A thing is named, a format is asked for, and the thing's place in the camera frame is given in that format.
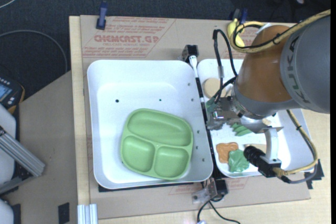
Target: cardboard sheet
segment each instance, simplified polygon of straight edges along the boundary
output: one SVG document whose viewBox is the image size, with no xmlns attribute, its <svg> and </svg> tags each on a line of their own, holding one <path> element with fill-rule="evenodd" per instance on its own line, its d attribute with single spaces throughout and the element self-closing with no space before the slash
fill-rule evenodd
<svg viewBox="0 0 336 224">
<path fill-rule="evenodd" d="M 91 203 L 98 205 L 99 219 L 159 214 L 196 210 L 199 204 L 192 203 L 192 193 L 201 189 L 200 183 L 115 190 L 100 192 L 93 174 L 92 137 L 86 71 L 98 59 L 144 59 L 174 60 L 181 55 L 185 45 L 198 45 L 199 61 L 214 59 L 212 32 L 220 28 L 226 32 L 229 21 L 107 17 L 106 29 L 97 30 L 97 16 L 81 16 L 82 59 L 86 108 L 87 146 Z M 247 28 L 241 35 L 250 45 L 255 29 Z M 218 37 L 222 59 L 228 59 L 224 39 Z M 244 54 L 233 52 L 235 59 Z M 294 175 L 293 179 L 302 178 Z M 227 178 L 229 194 L 217 207 L 242 206 L 279 201 L 309 199 L 306 184 L 289 185 L 276 178 L 262 176 Z"/>
</svg>

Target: yellow cable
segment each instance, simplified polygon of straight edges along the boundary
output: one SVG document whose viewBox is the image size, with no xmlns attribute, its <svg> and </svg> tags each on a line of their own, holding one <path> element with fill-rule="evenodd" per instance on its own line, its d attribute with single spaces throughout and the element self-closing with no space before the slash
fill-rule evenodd
<svg viewBox="0 0 336 224">
<path fill-rule="evenodd" d="M 282 34 L 280 34 L 278 37 L 275 37 L 274 39 L 270 40 L 269 42 L 267 42 L 265 45 L 261 46 L 261 47 L 257 47 L 257 48 L 241 48 L 239 46 L 236 45 L 235 41 L 234 41 L 234 35 L 230 36 L 230 44 L 231 46 L 239 51 L 239 52 L 243 52 L 246 54 L 249 53 L 254 53 L 254 52 L 258 52 L 258 51 L 262 51 L 264 49 L 270 48 L 272 46 L 275 46 L 276 44 L 279 44 L 280 41 L 282 41 L 283 39 L 289 37 L 290 35 L 292 35 L 294 32 L 298 31 L 299 29 L 301 29 L 302 27 L 311 24 L 312 22 L 315 22 L 318 19 L 321 19 L 323 17 L 327 17 L 331 15 L 331 9 L 329 10 L 325 10 L 324 12 L 320 12 L 318 14 L 315 14 L 311 17 L 309 17 L 306 20 L 301 21 L 298 24 L 293 25 L 292 27 L 290 27 L 288 30 L 286 30 L 285 32 L 283 32 Z M 238 33 L 239 31 L 241 31 L 243 28 L 250 26 L 250 25 L 259 25 L 259 26 L 263 26 L 263 23 L 260 22 L 247 22 L 241 25 L 238 25 L 236 27 L 236 33 Z"/>
<path fill-rule="evenodd" d="M 318 156 L 317 156 L 316 148 L 315 148 L 314 144 L 312 143 L 312 141 L 310 140 L 308 134 L 301 127 L 300 123 L 298 122 L 298 120 L 295 117 L 295 115 L 293 114 L 293 112 L 291 112 L 290 110 L 287 110 L 287 113 L 288 113 L 289 117 L 291 118 L 291 120 L 293 121 L 296 128 L 301 133 L 301 135 L 305 138 L 307 144 L 309 144 L 311 146 L 312 151 L 313 151 L 314 160 L 309 165 L 306 165 L 306 166 L 301 167 L 301 168 L 293 169 L 293 170 L 287 170 L 286 171 L 286 170 L 283 170 L 279 167 L 275 167 L 275 168 L 273 168 L 273 171 L 276 173 L 276 175 L 278 177 L 287 176 L 287 175 L 290 175 L 290 174 L 295 174 L 295 173 L 298 173 L 298 172 L 301 172 L 301 171 L 304 171 L 304 170 L 308 170 L 310 168 L 313 168 L 315 166 L 315 164 L 318 162 Z"/>
</svg>

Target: blue clip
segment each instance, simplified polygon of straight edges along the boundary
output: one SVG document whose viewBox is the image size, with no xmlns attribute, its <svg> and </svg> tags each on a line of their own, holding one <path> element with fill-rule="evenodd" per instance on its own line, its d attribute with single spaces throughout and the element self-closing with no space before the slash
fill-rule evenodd
<svg viewBox="0 0 336 224">
<path fill-rule="evenodd" d="M 106 1 L 102 1 L 101 4 L 100 4 L 99 18 L 97 19 L 96 29 L 105 30 L 105 24 L 106 24 L 105 16 L 106 16 L 106 12 L 107 12 L 107 2 Z"/>
<path fill-rule="evenodd" d="M 247 8 L 243 8 L 242 16 L 240 17 L 239 22 L 243 24 L 244 22 L 246 22 L 246 19 L 247 19 Z"/>
</svg>

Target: table surface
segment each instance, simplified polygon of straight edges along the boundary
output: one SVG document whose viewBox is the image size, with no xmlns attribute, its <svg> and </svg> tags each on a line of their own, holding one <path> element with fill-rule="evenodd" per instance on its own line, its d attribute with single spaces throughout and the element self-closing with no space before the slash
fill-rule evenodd
<svg viewBox="0 0 336 224">
<path fill-rule="evenodd" d="M 85 124 L 85 100 L 83 96 L 83 68 L 81 54 L 80 17 L 70 16 L 70 46 L 72 90 L 75 124 L 76 172 L 78 204 L 90 204 L 88 152 Z M 324 177 L 313 182 L 311 199 L 276 204 L 260 204 L 219 208 L 226 218 L 240 223 L 331 223 L 331 175 L 330 175 L 330 115 L 303 111 L 312 140 L 317 148 Z M 197 211 L 99 220 L 108 223 L 196 223 Z M 201 219 L 207 223 L 223 223 L 214 210 L 204 209 Z"/>
</svg>

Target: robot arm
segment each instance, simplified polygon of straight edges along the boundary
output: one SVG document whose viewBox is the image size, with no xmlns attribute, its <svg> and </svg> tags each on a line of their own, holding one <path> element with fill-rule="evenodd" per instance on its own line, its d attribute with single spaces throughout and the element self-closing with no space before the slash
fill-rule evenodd
<svg viewBox="0 0 336 224">
<path fill-rule="evenodd" d="M 224 123 L 239 122 L 255 133 L 266 134 L 268 126 L 263 119 L 280 110 L 287 110 L 293 121 L 290 109 L 330 113 L 330 14 L 328 10 L 291 28 L 264 28 L 249 47 L 236 45 L 235 38 L 245 27 L 238 26 L 230 44 L 247 55 L 233 79 L 231 96 L 208 103 L 208 129 L 218 130 Z M 313 163 L 303 168 L 311 168 L 317 163 L 316 150 L 307 134 L 298 130 L 314 156 Z M 244 155 L 257 166 L 266 161 L 262 165 L 267 177 L 278 176 L 285 181 L 284 176 L 298 172 L 283 171 L 278 164 L 272 164 L 266 158 L 271 154 L 269 150 L 271 147 L 264 154 L 249 148 Z"/>
</svg>

